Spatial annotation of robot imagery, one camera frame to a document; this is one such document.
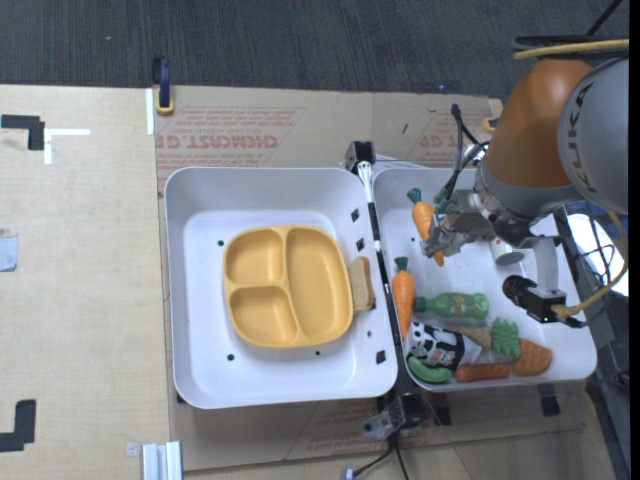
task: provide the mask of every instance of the blue and yellow clamp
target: blue and yellow clamp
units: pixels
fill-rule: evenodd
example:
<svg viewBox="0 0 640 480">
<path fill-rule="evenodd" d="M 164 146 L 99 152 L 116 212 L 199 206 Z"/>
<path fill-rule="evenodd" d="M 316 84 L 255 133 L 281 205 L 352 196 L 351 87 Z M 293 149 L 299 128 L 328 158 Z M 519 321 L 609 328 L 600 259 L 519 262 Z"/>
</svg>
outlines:
<svg viewBox="0 0 640 480">
<path fill-rule="evenodd" d="M 155 98 L 156 112 L 161 116 L 173 114 L 173 96 L 169 81 L 169 61 L 162 55 L 156 55 L 153 59 L 152 79 L 155 85 L 159 85 Z"/>
</svg>

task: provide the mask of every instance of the green bottle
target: green bottle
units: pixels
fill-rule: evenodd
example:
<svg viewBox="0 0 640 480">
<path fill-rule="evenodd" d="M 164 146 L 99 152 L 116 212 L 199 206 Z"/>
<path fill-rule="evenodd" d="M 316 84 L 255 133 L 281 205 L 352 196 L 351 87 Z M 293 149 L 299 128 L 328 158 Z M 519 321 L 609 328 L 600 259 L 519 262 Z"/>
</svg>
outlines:
<svg viewBox="0 0 640 480">
<path fill-rule="evenodd" d="M 489 312 L 489 299 L 482 293 L 441 293 L 433 299 L 415 297 L 416 313 L 431 311 L 443 318 L 485 318 Z"/>
</svg>

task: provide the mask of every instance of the carrot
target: carrot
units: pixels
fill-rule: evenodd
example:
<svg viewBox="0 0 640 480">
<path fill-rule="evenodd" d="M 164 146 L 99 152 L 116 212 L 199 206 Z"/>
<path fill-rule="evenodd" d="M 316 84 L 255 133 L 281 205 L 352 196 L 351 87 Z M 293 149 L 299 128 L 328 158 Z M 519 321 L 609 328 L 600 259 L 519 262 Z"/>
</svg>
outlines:
<svg viewBox="0 0 640 480">
<path fill-rule="evenodd" d="M 407 272 L 409 258 L 400 256 L 395 258 L 398 266 L 398 273 L 391 280 L 391 293 L 398 313 L 398 323 L 400 324 L 400 335 L 404 339 L 409 331 L 411 314 L 413 311 L 413 298 L 415 296 L 415 282 L 413 276 Z"/>
<path fill-rule="evenodd" d="M 507 363 L 465 364 L 456 368 L 458 382 L 474 382 L 476 380 L 504 379 L 509 376 Z"/>
<path fill-rule="evenodd" d="M 418 230 L 418 234 L 422 240 L 427 240 L 429 238 L 429 229 L 431 228 L 431 218 L 433 217 L 433 206 L 422 200 L 422 193 L 419 188 L 409 190 L 407 197 L 413 202 L 411 218 Z M 441 267 L 444 265 L 444 252 L 436 251 L 433 259 Z"/>
</svg>

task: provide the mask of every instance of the metal bracket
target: metal bracket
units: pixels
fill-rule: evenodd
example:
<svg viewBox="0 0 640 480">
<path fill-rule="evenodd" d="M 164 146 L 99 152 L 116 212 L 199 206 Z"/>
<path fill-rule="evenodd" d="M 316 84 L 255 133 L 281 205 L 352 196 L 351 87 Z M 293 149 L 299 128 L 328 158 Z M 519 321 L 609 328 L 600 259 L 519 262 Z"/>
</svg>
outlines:
<svg viewBox="0 0 640 480">
<path fill-rule="evenodd" d="M 142 480 L 182 480 L 182 446 L 180 441 L 159 445 L 148 443 L 140 452 Z"/>
</svg>

